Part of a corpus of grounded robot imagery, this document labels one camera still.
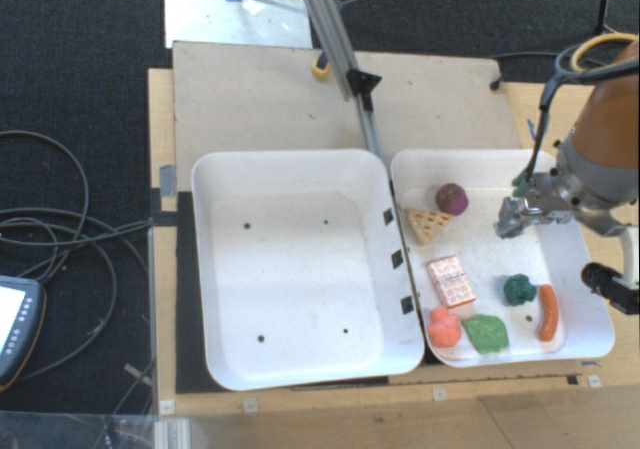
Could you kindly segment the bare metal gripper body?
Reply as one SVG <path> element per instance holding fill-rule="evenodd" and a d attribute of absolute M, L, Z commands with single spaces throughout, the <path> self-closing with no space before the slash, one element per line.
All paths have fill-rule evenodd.
<path fill-rule="evenodd" d="M 581 183 L 573 172 L 552 168 L 518 183 L 518 225 L 566 224 L 571 219 L 603 237 L 620 236 L 626 225 L 611 211 L 619 202 L 604 199 Z"/>

